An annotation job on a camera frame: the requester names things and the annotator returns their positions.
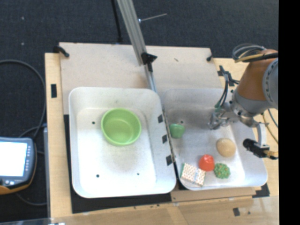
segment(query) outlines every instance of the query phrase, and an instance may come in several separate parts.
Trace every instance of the tan round object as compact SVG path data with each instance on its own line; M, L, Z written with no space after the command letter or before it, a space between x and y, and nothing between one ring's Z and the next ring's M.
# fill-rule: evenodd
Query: tan round object
M235 154L236 145L229 138L220 138L217 140L217 151L223 157L231 157Z

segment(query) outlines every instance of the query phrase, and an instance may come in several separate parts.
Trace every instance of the screen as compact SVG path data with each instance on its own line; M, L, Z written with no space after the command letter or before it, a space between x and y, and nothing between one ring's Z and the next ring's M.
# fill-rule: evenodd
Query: screen
M22 177L27 143L0 142L0 176Z

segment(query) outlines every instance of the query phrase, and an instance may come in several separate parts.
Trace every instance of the green bowl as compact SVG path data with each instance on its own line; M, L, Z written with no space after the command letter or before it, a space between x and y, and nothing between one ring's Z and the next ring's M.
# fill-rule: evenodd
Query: green bowl
M107 111L101 119L101 129L106 140L117 146L134 143L142 132L137 115L124 108Z

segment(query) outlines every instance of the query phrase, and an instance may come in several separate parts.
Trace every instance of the dark carpet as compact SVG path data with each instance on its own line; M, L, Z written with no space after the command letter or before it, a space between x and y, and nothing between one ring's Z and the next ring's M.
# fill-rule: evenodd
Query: dark carpet
M230 58L241 43L278 49L279 0L133 0L146 45L209 47ZM130 44L120 16L123 43ZM31 64L45 77L44 53L59 42L116 43L110 0L0 0L0 60ZM0 136L17 137L39 123L44 91L37 76L19 64L0 65ZM42 130L36 139L44 149ZM38 156L32 185L20 192L46 201L45 161ZM15 194L0 195L0 222L46 218L45 206L31 206Z

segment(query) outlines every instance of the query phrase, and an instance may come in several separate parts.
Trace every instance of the red tomato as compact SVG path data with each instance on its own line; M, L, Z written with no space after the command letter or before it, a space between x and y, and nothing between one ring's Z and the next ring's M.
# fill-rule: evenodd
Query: red tomato
M202 158L200 158L199 168L207 172L214 170L215 161L213 156L205 154Z

